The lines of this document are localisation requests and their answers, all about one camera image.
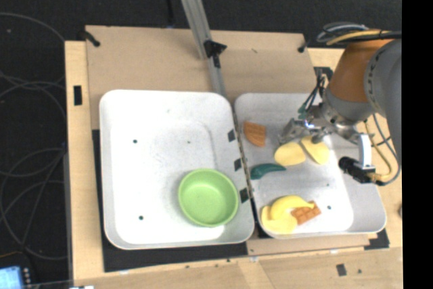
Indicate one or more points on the orange waffle biscuit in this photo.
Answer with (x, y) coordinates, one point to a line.
(254, 133)

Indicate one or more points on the brown square biscuit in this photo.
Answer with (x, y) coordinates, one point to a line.
(306, 213)

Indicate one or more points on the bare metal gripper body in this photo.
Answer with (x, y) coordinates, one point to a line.
(324, 120)

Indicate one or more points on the brown cardboard board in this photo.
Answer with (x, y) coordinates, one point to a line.
(152, 61)

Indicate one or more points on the green bowl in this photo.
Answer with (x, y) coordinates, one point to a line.
(208, 198)

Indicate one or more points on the white plastic tray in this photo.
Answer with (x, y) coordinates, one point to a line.
(304, 186)
(152, 162)

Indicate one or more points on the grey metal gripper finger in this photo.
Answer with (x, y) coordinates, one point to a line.
(317, 138)
(285, 138)

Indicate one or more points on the yellow toy potato slice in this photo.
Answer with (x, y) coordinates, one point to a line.
(289, 155)
(318, 151)

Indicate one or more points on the black cylinder on white bracket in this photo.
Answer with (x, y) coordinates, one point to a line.
(355, 170)

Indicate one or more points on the dark green toy pepper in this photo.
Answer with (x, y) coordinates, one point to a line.
(262, 171)

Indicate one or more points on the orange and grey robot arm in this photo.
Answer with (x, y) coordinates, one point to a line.
(358, 78)

